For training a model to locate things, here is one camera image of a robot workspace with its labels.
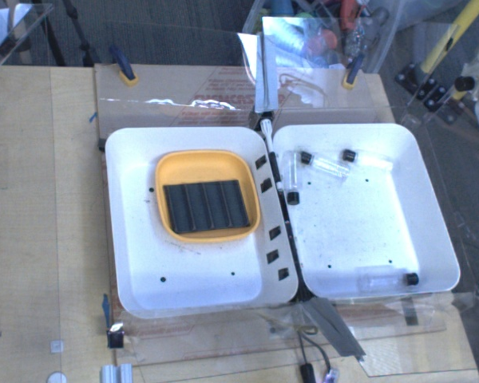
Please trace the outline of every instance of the clear plastic tube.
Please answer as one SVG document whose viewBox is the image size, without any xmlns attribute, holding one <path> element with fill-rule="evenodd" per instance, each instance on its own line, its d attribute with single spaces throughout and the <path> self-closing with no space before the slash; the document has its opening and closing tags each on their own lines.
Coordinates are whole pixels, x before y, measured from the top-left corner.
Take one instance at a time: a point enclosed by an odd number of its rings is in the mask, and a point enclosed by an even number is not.
<svg viewBox="0 0 479 383">
<path fill-rule="evenodd" d="M 392 293 L 402 291 L 419 283 L 416 273 L 403 269 L 373 267 L 363 269 L 358 277 L 358 289 L 363 293 Z"/>
<path fill-rule="evenodd" d="M 301 185 L 302 172 L 299 168 L 298 153 L 285 152 L 283 156 L 283 186 L 288 204 L 299 204 L 299 190 Z"/>
<path fill-rule="evenodd" d="M 342 152 L 342 160 L 352 164 L 369 166 L 387 171 L 391 171 L 394 167 L 394 163 L 387 156 L 363 150 L 353 151 L 345 149 Z"/>
<path fill-rule="evenodd" d="M 303 164 L 311 166 L 316 170 L 329 173 L 342 179 L 347 178 L 350 174 L 350 169 L 346 165 L 334 163 L 317 154 L 300 152 L 300 160 Z"/>
</svg>

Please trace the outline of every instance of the clear acrylic sheet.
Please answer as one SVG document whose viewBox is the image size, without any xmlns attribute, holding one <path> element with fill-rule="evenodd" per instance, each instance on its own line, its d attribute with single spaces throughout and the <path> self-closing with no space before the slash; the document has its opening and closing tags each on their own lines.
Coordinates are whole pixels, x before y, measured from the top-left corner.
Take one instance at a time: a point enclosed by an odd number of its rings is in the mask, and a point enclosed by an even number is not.
<svg viewBox="0 0 479 383">
<path fill-rule="evenodd" d="M 267 108 L 371 106 L 363 66 L 358 67 L 353 88 L 343 86 L 346 67 L 359 55 L 367 56 L 379 40 L 364 31 L 367 22 L 372 20 L 357 18 L 356 29 L 344 37 L 337 18 L 263 18 Z"/>
<path fill-rule="evenodd" d="M 344 109 L 335 111 L 344 113 Z M 276 113 L 275 121 L 283 117 L 283 112 Z M 354 120 L 354 113 L 349 118 Z M 170 120 L 169 126 L 177 125 L 176 121 Z M 106 177 L 105 159 L 103 166 L 103 176 Z M 124 310 L 117 294 L 110 229 L 109 258 L 112 322 L 121 323 L 125 332 L 124 349 L 115 350 L 117 363 L 133 364 L 135 376 L 140 381 L 175 381 L 301 363 L 295 331 L 300 327 L 313 329 L 313 325 L 308 319 L 302 319 L 299 305 L 139 319 Z M 337 310 L 361 345 L 364 341 L 379 343 L 393 337 L 440 332 L 448 328 L 443 318 L 444 306 L 434 295 L 354 304 L 339 303 Z M 321 334 L 310 338 L 323 345 L 330 357 L 338 356 Z M 370 367 L 369 373 L 377 373 L 378 369 L 371 364 L 377 357 L 367 354 L 364 367 Z M 321 359 L 320 353 L 308 346 L 307 356 L 311 360 Z"/>
<path fill-rule="evenodd" d="M 453 304 L 467 328 L 469 348 L 476 354 L 474 368 L 479 369 L 479 118 L 472 105 L 479 99 L 479 50 L 470 54 L 473 66 L 453 68 L 444 56 L 456 34 L 455 25 L 426 22 L 394 40 L 395 52 L 401 54 L 399 64 L 413 63 L 414 76 L 419 77 L 414 85 L 418 90 L 412 93 L 401 81 L 406 74 L 395 75 L 405 91 L 401 101 L 406 106 L 394 108 L 402 111 L 394 116 L 417 138 L 441 205 L 461 266 Z M 474 77 L 476 87 L 458 101 L 453 98 L 454 81 L 460 76 Z M 434 91 L 423 97 L 421 90 L 426 91 L 431 80 Z M 429 99 L 439 89 L 441 97 L 433 107 Z"/>
<path fill-rule="evenodd" d="M 29 55 L 29 36 L 42 24 L 52 9 L 50 4 L 25 3 L 17 4 L 11 9 L 0 8 L 0 65 L 15 51 Z"/>
<path fill-rule="evenodd" d="M 46 40 L 36 49 L 48 56 Z M 61 370 L 50 93 L 49 68 L 0 67 L 0 382 Z"/>
<path fill-rule="evenodd" d="M 277 9 L 275 10 L 274 5 L 272 5 L 273 1 L 275 1 L 275 4 L 279 3 L 279 7 L 276 6 Z M 368 42 L 366 44 L 368 47 L 365 47 L 368 49 L 364 49 L 366 58 L 362 67 L 368 73 L 377 73 L 380 70 L 405 5 L 405 0 L 354 0 L 351 11 L 346 14 L 346 10 L 341 10 L 341 0 L 273 1 L 255 0 L 243 30 L 252 33 L 261 31 L 263 29 L 263 19 L 270 16 L 274 18 L 287 16 L 296 21 L 309 18 L 312 20 L 312 17 L 319 18 L 319 22 L 326 29 L 333 30 L 341 46 L 351 47 L 351 40 L 355 38 L 362 38 L 365 39 L 365 42 Z M 349 18 L 348 22 L 352 24 L 356 22 L 356 27 L 353 25 L 344 28 L 339 27 L 341 17 Z M 327 58 L 326 61 L 323 58 L 318 59 L 317 62 L 322 65 L 329 60 L 330 58 Z"/>
<path fill-rule="evenodd" d="M 157 29 L 158 26 L 148 26 L 148 29 L 153 30 L 153 27 Z M 217 32 L 212 33 L 215 37 L 219 35 Z M 262 59 L 259 47 L 255 51 L 259 67 Z M 118 65 L 97 65 L 95 77 L 100 138 L 106 140 L 112 132 L 125 127 L 235 125 L 252 128 L 255 125 L 258 116 L 253 111 L 255 104 L 259 103 L 259 97 L 255 95 L 261 93 L 261 98 L 265 101 L 265 85 L 261 84 L 261 90 L 256 90 L 259 89 L 259 79 L 252 80 L 253 73 L 244 63 L 184 63 L 189 64 L 165 65 L 161 62 L 160 65 L 151 65 L 152 60 L 147 60 L 146 64 L 133 63 L 133 69 L 139 75 L 139 83 L 133 87 L 126 86 L 118 77 Z M 342 72 L 333 69 L 320 71 Z M 337 81 L 341 80 L 342 78 L 336 77 L 335 84 L 338 86 Z M 360 77 L 355 88 L 360 89 L 362 84 L 365 84 L 365 90 L 369 92 L 367 78 L 363 80 Z M 236 95 L 238 90 L 243 95 L 249 92 L 249 95 L 257 99 L 247 104 L 233 103 L 230 95 Z M 200 100 L 210 102 L 203 107 L 201 105 L 204 104 L 196 102 Z M 387 103 L 380 105 L 381 103 L 383 101 L 367 104 L 363 101 L 362 106 L 357 108 L 344 105 L 336 108 L 301 109 L 295 106 L 277 109 L 274 126 L 277 129 L 295 123 L 393 122 L 393 114 L 404 113 L 404 110 L 392 109 Z M 106 178 L 105 158 L 103 161 L 103 176 Z M 106 179 L 105 194 L 108 195 Z M 124 349 L 115 349 L 114 352 L 118 364 L 134 364 L 134 376 L 139 381 L 176 381 L 219 376 L 279 365 L 298 365 L 302 362 L 295 330 L 312 325 L 308 324 L 308 319 L 302 320 L 299 305 L 140 320 L 122 308 L 117 295 L 110 227 L 109 257 L 112 271 L 112 318 L 113 322 L 122 322 L 125 331 Z M 375 352 L 375 348 L 379 347 L 380 342 L 388 342 L 390 350 L 382 354 L 393 357 L 399 350 L 397 345 L 394 346 L 394 337 L 429 335 L 422 338 L 427 342 L 433 339 L 431 332 L 445 333 L 455 327 L 457 311 L 450 305 L 450 300 L 450 294 L 445 293 L 402 301 L 339 303 L 337 310 L 361 345 L 370 348 L 366 350 L 367 356 L 362 365 L 366 373 L 395 374 L 401 373 L 401 370 L 380 369 L 377 359 L 382 356 Z M 331 357 L 338 356 L 322 335 L 313 336 Z M 412 358 L 412 353 L 418 351 L 412 345 L 410 343 L 409 353 L 402 352 L 404 356 Z M 308 352 L 310 360 L 320 359 L 318 351 L 313 352 L 311 349 Z M 426 365 L 419 367 L 418 371 L 423 372 L 429 368 Z"/>
</svg>

